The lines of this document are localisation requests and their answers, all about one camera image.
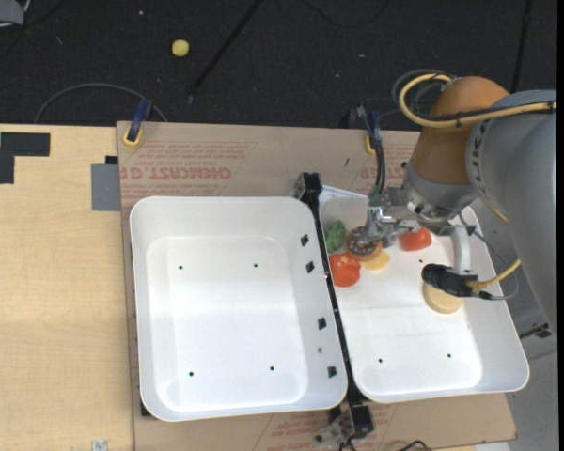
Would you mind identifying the white plastic tray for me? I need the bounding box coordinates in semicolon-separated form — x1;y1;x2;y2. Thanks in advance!
129;195;349;423
319;184;531;404

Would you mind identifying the green broccoli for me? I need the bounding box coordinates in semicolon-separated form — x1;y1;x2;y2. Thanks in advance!
324;220;348;255

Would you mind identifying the red can with yellow star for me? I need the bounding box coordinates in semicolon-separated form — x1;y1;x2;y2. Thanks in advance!
328;252;362;288

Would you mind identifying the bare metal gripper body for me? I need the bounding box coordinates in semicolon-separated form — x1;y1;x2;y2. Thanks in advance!
366;186;448;235

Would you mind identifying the red-orange toy tomato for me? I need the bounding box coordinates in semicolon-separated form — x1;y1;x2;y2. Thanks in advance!
399;225;433;253

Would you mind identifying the black block with wires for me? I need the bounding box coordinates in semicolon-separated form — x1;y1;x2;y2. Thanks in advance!
349;404;375;439

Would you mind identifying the yellow toy food piece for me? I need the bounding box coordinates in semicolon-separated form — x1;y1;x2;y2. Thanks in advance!
360;249;391;272

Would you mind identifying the beige round biscuit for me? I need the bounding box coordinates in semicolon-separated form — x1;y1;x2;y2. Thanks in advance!
422;281;464;316

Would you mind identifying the black cylinder on white bracket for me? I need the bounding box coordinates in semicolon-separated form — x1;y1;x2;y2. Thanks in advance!
421;225;479;299

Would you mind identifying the brown cardboard board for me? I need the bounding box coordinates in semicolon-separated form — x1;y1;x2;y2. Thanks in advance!
116;120;519;451

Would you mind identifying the brown doughnut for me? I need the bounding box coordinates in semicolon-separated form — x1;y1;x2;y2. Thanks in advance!
347;225;384;259

